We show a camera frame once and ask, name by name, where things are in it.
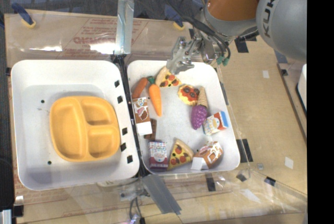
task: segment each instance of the toy carrot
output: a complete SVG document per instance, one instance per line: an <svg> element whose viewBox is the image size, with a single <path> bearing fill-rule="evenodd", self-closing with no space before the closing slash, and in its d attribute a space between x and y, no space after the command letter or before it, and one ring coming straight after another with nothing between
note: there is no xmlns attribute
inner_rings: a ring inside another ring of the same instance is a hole
<svg viewBox="0 0 334 224"><path fill-rule="evenodd" d="M132 98L133 98L133 99L137 99L137 98L140 97L140 94L141 94L142 91L145 89L147 83L148 83L148 80L147 80L146 77L142 77L142 78L139 80L139 82L138 82L138 84L137 84L137 86L136 86L134 92L132 93Z"/></svg>
<svg viewBox="0 0 334 224"><path fill-rule="evenodd" d="M159 86L155 83L154 77L150 76L147 78L151 85L148 88L148 93L153 104L153 107L158 116L162 115L162 102L161 102L161 92Z"/></svg>

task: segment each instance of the small box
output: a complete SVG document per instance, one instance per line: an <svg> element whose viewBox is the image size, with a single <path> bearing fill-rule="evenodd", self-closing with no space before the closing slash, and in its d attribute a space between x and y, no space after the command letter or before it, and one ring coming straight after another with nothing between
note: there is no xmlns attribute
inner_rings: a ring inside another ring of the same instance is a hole
<svg viewBox="0 0 334 224"><path fill-rule="evenodd" d="M207 142L194 155L192 168L193 170L209 169L223 155L223 149L219 142Z"/></svg>
<svg viewBox="0 0 334 224"><path fill-rule="evenodd" d="M149 142L150 169L164 171L168 167L165 142Z"/></svg>
<svg viewBox="0 0 334 224"><path fill-rule="evenodd" d="M139 136L152 134L150 115L148 112L147 98L141 97L133 99L135 120Z"/></svg>
<svg viewBox="0 0 334 224"><path fill-rule="evenodd" d="M228 126L228 121L223 111L209 116L203 123L205 135L212 135L218 131L226 129Z"/></svg>

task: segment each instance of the pizza slice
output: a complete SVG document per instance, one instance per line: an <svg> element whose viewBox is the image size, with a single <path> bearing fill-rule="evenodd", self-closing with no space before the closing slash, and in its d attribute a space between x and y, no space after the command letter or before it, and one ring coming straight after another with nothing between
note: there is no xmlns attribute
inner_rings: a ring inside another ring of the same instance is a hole
<svg viewBox="0 0 334 224"><path fill-rule="evenodd" d="M194 152L180 139L176 139L171 156L168 160L167 170L172 170L176 167L183 166L193 160Z"/></svg>
<svg viewBox="0 0 334 224"><path fill-rule="evenodd" d="M156 77L156 85L161 88L181 85L181 81L169 72L166 66L162 67Z"/></svg>

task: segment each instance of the white sticker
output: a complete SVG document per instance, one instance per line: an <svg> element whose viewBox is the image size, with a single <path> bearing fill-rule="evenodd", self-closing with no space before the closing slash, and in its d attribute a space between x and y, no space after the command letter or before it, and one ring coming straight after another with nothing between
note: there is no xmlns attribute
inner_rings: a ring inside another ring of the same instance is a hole
<svg viewBox="0 0 334 224"><path fill-rule="evenodd" d="M269 78L269 72L267 70L263 70L262 73L264 78Z"/></svg>
<svg viewBox="0 0 334 224"><path fill-rule="evenodd" d="M289 157L286 157L286 158L285 158L285 165L286 165L288 168L293 169L293 160L290 159Z"/></svg>

